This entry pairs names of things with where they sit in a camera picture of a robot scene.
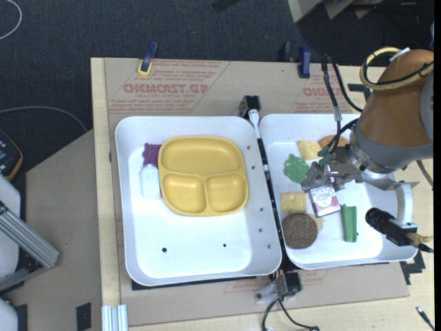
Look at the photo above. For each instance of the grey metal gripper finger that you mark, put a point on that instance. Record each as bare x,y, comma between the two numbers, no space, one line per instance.
337,182
314,176

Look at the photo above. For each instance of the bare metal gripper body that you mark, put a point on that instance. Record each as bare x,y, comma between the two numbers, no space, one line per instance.
358,165

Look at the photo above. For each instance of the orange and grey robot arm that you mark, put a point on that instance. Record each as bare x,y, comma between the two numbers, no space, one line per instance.
392,116

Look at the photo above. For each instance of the green lettuce leaf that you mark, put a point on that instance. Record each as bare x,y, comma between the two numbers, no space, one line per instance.
294,169

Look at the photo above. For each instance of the yellow cheese slice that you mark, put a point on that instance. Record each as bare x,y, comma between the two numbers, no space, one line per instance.
293,202
308,149

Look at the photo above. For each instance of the orange biscuit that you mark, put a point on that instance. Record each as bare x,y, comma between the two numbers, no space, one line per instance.
330,140

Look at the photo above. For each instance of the green celery stick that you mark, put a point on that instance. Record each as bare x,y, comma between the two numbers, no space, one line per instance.
349,222

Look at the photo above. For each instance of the thin black and white rod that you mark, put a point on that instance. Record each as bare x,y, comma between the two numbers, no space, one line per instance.
272,198

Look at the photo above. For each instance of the brown burger patty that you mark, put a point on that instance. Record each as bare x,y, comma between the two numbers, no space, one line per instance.
299,231

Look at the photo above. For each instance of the white plastic tray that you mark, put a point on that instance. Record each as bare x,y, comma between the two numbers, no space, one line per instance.
330,253
193,247

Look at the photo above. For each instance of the yellow divided plate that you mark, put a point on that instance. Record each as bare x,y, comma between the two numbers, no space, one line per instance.
201,160

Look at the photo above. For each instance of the brown cardboard board red print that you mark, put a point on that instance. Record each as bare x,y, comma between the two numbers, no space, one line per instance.
213,81

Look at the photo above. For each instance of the white bottle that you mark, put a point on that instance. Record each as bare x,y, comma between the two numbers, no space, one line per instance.
150,181

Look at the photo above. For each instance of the purple grapes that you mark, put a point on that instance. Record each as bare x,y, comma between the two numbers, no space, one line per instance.
151,152

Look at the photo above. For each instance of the black cylinder on white bracket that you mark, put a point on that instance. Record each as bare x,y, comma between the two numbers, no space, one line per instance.
386,222

